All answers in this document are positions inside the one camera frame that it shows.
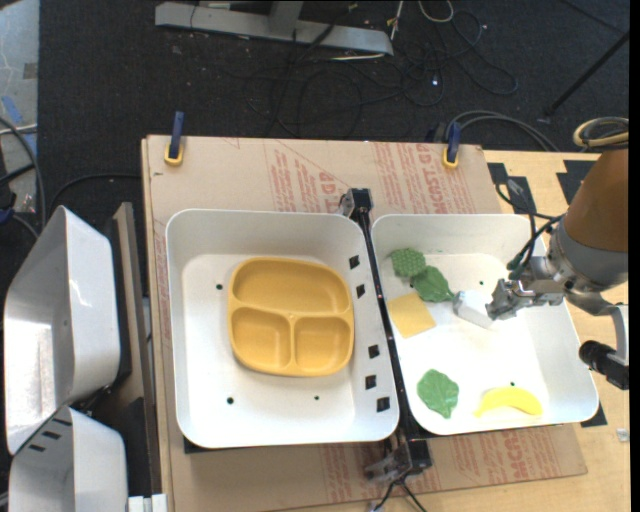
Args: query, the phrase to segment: green vegetable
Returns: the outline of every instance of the green vegetable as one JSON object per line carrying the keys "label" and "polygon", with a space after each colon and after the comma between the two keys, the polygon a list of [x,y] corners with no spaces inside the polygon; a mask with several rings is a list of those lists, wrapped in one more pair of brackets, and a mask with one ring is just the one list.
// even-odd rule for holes
{"label": "green vegetable", "polygon": [[422,272],[427,264],[424,254],[415,249],[398,249],[391,253],[393,270],[397,276],[412,277]]}
{"label": "green vegetable", "polygon": [[451,418],[451,412],[458,405],[460,389],[444,373],[429,370],[418,382],[418,396],[429,409],[441,414],[444,418]]}
{"label": "green vegetable", "polygon": [[413,276],[411,284],[420,298],[427,302],[444,302],[453,300],[455,297],[442,272],[430,265],[427,265],[418,275]]}

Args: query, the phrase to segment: toy banana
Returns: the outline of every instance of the toy banana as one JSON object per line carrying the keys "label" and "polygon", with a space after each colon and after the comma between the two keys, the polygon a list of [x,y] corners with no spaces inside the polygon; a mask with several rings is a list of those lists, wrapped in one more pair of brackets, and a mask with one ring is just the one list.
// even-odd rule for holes
{"label": "toy banana", "polygon": [[497,407],[515,407],[527,414],[542,414],[542,404],[533,393],[515,386],[504,386],[487,391],[482,397],[480,407],[473,413],[480,417],[486,411]]}

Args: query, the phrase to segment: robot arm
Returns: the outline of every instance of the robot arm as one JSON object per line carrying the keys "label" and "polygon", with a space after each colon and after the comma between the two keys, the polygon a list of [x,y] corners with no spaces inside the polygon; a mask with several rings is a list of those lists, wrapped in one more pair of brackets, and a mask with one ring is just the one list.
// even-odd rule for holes
{"label": "robot arm", "polygon": [[509,280],[498,281],[486,306],[491,319],[507,319],[519,309],[558,305],[566,298],[592,315],[610,315],[616,350],[588,341],[580,357],[622,389],[629,387],[628,306],[607,302],[601,292],[628,280],[628,158],[627,148],[601,154],[552,228],[547,254],[517,259]]}

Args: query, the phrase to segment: black floor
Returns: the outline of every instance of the black floor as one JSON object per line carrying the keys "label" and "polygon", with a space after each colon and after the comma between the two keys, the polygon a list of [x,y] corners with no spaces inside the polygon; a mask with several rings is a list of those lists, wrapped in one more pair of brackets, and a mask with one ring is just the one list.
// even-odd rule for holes
{"label": "black floor", "polygon": [[[475,112],[461,119],[473,121],[462,143],[523,151],[577,151],[572,134],[581,123],[629,116],[628,43],[547,111],[629,30],[630,0],[454,0],[452,20],[442,23],[404,2],[395,56],[365,61],[331,60],[347,54],[323,47],[158,28],[159,3],[41,0],[40,13],[47,210],[65,204],[102,228],[122,201],[132,202],[145,279],[139,146],[148,134],[170,133],[177,110],[186,135],[389,141],[423,141]],[[446,2],[422,4],[433,18],[449,13]],[[358,2],[345,14],[348,5],[306,2],[301,17],[390,32],[398,2]],[[478,111],[510,120],[482,120]],[[27,217],[39,229],[37,219]],[[2,299],[31,244],[17,223],[0,226]]]}

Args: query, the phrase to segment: yellow sponge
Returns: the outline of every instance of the yellow sponge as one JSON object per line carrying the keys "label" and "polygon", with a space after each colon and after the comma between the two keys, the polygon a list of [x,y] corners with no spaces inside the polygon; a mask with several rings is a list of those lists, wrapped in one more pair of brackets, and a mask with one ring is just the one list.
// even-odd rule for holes
{"label": "yellow sponge", "polygon": [[415,336],[436,325],[427,305],[417,293],[388,301],[387,310],[403,338]]}

